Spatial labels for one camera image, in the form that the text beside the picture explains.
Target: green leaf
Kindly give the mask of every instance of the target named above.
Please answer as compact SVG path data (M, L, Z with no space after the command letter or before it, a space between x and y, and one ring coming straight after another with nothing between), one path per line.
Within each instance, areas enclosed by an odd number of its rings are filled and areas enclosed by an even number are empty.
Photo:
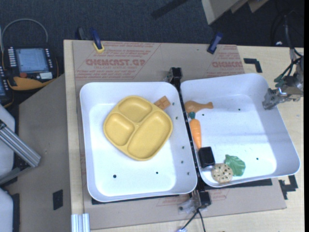
M233 176L242 176L245 172L246 164L237 156L225 155L224 163L233 170Z

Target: blue clamp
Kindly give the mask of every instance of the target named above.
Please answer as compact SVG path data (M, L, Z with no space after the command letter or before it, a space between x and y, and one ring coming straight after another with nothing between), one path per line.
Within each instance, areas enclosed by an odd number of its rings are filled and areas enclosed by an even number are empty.
M93 46L95 47L98 53L102 53L104 51L104 46L101 43L101 40L100 40L100 37L98 36L97 31L95 31L94 28L90 28L90 33L94 41Z
M223 37L222 33L218 32L216 34L216 36L212 39L211 44L207 49L209 53L213 54L215 52L215 50L217 49L217 44L220 42L222 37Z

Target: toy carrot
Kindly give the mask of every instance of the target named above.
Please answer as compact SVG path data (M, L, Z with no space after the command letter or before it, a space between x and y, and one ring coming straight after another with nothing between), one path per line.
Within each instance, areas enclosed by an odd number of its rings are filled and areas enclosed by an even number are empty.
M190 130L193 137L193 141L197 146L197 149L200 149L202 147L202 133L201 133L201 124L199 120L195 118L195 112L190 112L189 117L191 118L190 124Z

